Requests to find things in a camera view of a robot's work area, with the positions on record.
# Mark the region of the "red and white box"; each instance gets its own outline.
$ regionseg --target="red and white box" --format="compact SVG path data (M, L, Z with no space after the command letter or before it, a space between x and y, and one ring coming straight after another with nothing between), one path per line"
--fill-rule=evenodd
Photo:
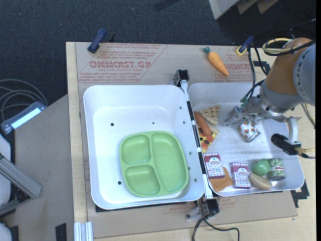
M204 162L209 179L223 178L225 176L221 158L218 153L205 153Z
M231 163L231 172L233 178L234 188L251 188L251 181L249 178L248 163Z

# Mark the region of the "green can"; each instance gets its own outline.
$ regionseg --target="green can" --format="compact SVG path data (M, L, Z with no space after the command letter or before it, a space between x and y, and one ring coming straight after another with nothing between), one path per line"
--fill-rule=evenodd
M283 163L280 158L269 159L271 171L267 173L267 177L271 181L278 181L285 179Z

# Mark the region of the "toy soda can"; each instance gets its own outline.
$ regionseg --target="toy soda can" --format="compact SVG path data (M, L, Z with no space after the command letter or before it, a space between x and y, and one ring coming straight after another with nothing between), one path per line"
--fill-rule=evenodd
M271 171L267 173L267 177L271 181L278 181L285 179L283 163L280 158L269 159Z
M258 131L255 128L254 124L251 123L249 120L243 122L237 128L237 130L241 133L241 135L245 138L247 142L251 142L260 134L260 131Z

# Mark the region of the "table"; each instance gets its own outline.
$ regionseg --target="table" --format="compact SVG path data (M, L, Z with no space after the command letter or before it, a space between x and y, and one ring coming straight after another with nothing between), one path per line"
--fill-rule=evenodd
M81 104L79 102L79 89L78 89L78 73L77 73L77 43L66 43L67 55L67 73L68 73L68 99L69 99L69 120L70 120L70 137L71 137L71 157L72 157L72 179L73 179L73 205L74 205L74 220L75 222L85 223L88 221L87 211L87 198L85 189L85 172L82 148L82 132L81 132L81 119L79 112ZM169 49L180 49L182 46L170 46ZM195 46L184 46L186 50L196 48ZM192 63L191 58L183 52L178 52L176 55L177 65L180 62ZM273 58L264 57L262 60L267 61L269 64L273 63ZM257 72L257 79L262 78L263 75ZM304 116L303 110L298 106L295 109L295 115L302 116L299 121L299 140L303 143L304 147L315 147L315 130L312 129L308 119ZM220 225L221 228L237 227L241 233L241 240L296 240L296 239L316 239L316 207L315 207L315 160L307 160L300 158L300 163L303 168L306 184L309 190L309 197L307 200L299 201L299 208L297 209L297 216L287 218L277 218L260 221L241 222L234 224ZM124 221L126 225L130 224L130 220L123 219L119 222L122 225ZM139 234L126 234L123 236L102 237L96 238L97 240L189 240L192 235L193 225L190 227L169 231L155 231L149 233ZM105 223L105 227L110 227L110 222ZM208 240L209 238L216 238L221 240L236 240L236 233L234 232L219 232L212 231L209 227L201 227L197 231L197 240Z

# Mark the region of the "blue clamp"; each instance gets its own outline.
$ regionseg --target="blue clamp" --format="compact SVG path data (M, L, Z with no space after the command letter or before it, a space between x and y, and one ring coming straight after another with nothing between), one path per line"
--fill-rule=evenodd
M99 46L99 43L105 38L107 34L107 31L105 29L100 29L97 33L97 36L95 40L91 43L91 45L88 47L88 51L91 53L96 53Z
M248 39L244 42L243 45L239 46L235 53L238 55L238 56L242 56L245 52L246 52L246 49L247 49L247 46L252 43L254 40L254 37L253 36L249 36Z

